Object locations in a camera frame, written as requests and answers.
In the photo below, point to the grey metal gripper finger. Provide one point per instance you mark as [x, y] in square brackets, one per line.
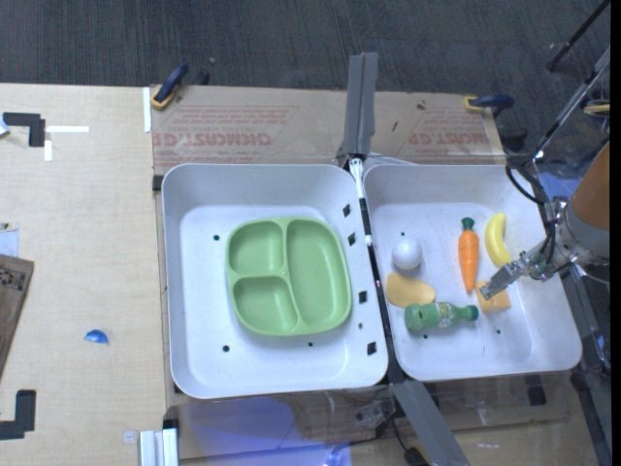
[507, 282]
[500, 277]

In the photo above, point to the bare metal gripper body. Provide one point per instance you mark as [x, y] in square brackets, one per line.
[541, 262]

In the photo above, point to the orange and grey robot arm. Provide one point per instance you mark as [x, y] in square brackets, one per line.
[589, 197]

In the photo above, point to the yellow cheese wedge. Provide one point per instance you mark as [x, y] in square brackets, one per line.
[499, 304]

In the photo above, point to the yellow banana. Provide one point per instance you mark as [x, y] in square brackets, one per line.
[496, 241]

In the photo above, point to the orange carrot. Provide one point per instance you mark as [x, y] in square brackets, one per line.
[468, 255]

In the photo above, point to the white plastic tray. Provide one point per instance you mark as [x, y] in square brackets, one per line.
[204, 279]
[529, 338]

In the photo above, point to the green plastic bottle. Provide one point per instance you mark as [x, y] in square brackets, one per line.
[434, 316]

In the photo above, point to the yellow oval toy food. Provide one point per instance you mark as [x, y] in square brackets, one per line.
[407, 290]

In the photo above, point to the white ball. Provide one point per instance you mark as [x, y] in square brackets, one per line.
[406, 253]

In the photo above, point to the green divided plate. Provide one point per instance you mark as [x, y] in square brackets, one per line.
[310, 270]

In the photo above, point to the brown cardboard board red print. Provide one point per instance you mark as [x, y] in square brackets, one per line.
[301, 129]

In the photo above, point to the small blue dome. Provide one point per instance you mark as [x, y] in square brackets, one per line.
[96, 337]

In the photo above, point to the brown paper packet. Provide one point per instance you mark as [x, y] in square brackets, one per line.
[12, 299]

